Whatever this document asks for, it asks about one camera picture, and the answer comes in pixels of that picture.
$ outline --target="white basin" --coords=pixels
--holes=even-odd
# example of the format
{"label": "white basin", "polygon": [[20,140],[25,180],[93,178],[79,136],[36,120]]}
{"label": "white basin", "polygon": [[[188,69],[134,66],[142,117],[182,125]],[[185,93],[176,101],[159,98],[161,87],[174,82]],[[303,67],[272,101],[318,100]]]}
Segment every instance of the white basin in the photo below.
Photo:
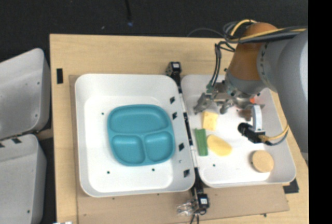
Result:
{"label": "white basin", "polygon": [[[88,195],[177,192],[193,186],[195,173],[182,104],[173,79],[162,75],[86,74],[75,83],[75,103],[79,179]],[[175,138],[175,152],[169,160],[127,166],[113,155],[107,117],[116,107],[137,104],[157,105],[169,115]]]}
{"label": "white basin", "polygon": [[50,81],[50,69],[39,48],[0,63],[0,139],[46,125]]}
{"label": "white basin", "polygon": [[[210,81],[210,75],[188,75],[182,80],[182,91],[187,107],[188,119],[192,135],[195,128],[202,128],[201,113],[195,115],[193,108],[197,104],[205,86]],[[255,103],[264,104],[262,108],[262,127],[269,136],[278,135],[283,131],[276,111],[273,98],[269,89],[262,90],[260,96],[255,97]],[[218,113],[216,104],[212,104],[207,110]],[[196,155],[199,168],[199,175],[202,181],[213,188],[235,187],[243,185],[261,185],[288,183],[295,178],[296,169],[289,150],[287,141],[276,146],[265,144],[254,144],[238,132],[238,125],[246,122],[239,116],[235,106],[229,108],[227,113],[219,115],[215,131],[206,131],[206,135],[214,134],[232,147],[232,152],[228,156],[218,156],[209,150],[208,156],[200,157]],[[271,172],[261,173],[256,171],[251,164],[251,155],[256,150],[265,150],[274,159],[274,168]]]}

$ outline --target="tan disc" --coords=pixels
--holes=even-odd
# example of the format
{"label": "tan disc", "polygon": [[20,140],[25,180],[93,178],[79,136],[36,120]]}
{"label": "tan disc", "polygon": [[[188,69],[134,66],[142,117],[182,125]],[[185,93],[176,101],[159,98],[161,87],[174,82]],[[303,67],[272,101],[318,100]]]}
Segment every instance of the tan disc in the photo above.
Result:
{"label": "tan disc", "polygon": [[252,165],[259,172],[270,172],[274,167],[274,160],[265,150],[255,151],[252,156]]}

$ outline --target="yellow cable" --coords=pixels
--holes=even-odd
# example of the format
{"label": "yellow cable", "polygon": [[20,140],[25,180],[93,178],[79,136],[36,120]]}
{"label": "yellow cable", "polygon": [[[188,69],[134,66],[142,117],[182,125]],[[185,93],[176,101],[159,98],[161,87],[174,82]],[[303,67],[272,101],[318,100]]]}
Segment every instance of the yellow cable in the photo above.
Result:
{"label": "yellow cable", "polygon": [[284,131],[282,131],[282,133],[280,133],[279,135],[272,136],[272,137],[268,137],[266,135],[259,135],[258,137],[261,139],[261,141],[263,143],[265,143],[266,141],[275,140],[275,139],[278,139],[278,138],[281,138],[281,137],[285,136],[285,134],[288,132],[288,129],[289,129],[289,125],[287,124],[286,128],[284,129]]}
{"label": "yellow cable", "polygon": [[[236,30],[244,23],[247,23],[247,22],[252,22],[252,23],[257,23],[257,21],[255,20],[251,20],[251,19],[244,19],[244,20],[241,20],[239,21],[235,27],[233,28],[233,30],[231,31],[230,35],[233,36],[234,33],[236,32]],[[283,31],[285,30],[286,28],[281,28],[281,29],[276,29],[276,30],[270,30],[270,31],[265,31],[265,32],[260,32],[260,33],[256,33],[256,34],[253,34],[253,35],[250,35],[250,36],[245,36],[245,37],[242,37],[242,38],[236,38],[236,39],[228,39],[228,41],[230,43],[237,43],[238,41],[240,40],[246,40],[246,39],[251,39],[251,38],[255,38],[255,37],[259,37],[259,36],[264,36],[264,35],[268,35],[270,33],[275,33],[275,32],[279,32],[279,31]],[[294,30],[290,30],[289,32],[302,32],[302,31],[305,31],[306,29],[294,29]]]}
{"label": "yellow cable", "polygon": [[256,20],[252,20],[252,19],[243,19],[243,20],[239,21],[239,22],[235,25],[235,27],[234,27],[233,30],[231,31],[230,35],[231,35],[231,36],[234,36],[235,31],[237,31],[237,29],[238,29],[242,24],[247,23],[247,22],[257,23]]}

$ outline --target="wooden table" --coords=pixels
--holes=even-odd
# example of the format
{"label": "wooden table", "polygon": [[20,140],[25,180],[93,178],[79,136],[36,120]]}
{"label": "wooden table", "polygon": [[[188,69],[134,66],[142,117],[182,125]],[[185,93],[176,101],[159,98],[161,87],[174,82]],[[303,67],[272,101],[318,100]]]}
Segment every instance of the wooden table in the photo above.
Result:
{"label": "wooden table", "polygon": [[[215,63],[214,44],[217,42],[218,39],[211,38],[50,35],[57,221],[78,223],[69,76],[85,73],[164,74],[170,61],[181,62],[183,76],[211,74]],[[231,58],[232,53],[223,52],[222,69],[228,67]],[[278,95],[273,94],[273,98],[282,125],[285,125]],[[287,142],[295,161],[300,188],[299,193],[286,195],[289,211],[271,213],[267,218],[248,212],[246,215],[251,216],[203,222],[309,223],[308,167],[291,133]],[[147,211],[145,214],[157,213]]]}

